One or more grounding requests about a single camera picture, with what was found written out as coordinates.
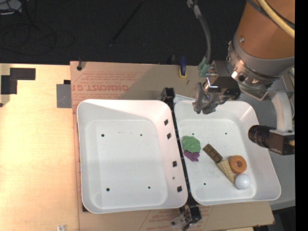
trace brown donut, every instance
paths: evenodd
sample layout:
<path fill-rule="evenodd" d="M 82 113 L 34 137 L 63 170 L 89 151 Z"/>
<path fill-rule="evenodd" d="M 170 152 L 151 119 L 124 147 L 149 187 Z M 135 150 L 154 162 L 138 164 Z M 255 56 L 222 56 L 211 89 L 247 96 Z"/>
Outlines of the brown donut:
<path fill-rule="evenodd" d="M 234 174 L 242 174 L 247 169 L 246 160 L 240 155 L 231 157 L 229 164 Z"/>

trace black floor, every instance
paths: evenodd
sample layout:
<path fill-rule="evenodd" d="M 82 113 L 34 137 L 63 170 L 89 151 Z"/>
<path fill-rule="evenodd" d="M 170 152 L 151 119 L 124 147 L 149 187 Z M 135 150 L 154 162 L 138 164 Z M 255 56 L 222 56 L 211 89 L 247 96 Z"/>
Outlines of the black floor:
<path fill-rule="evenodd" d="M 206 40 L 186 0 L 19 0 L 20 12 L 0 10 L 0 62 L 69 64 L 95 62 L 164 64 L 171 55 L 198 65 Z M 211 59 L 224 60 L 245 0 L 199 0 L 211 32 Z"/>

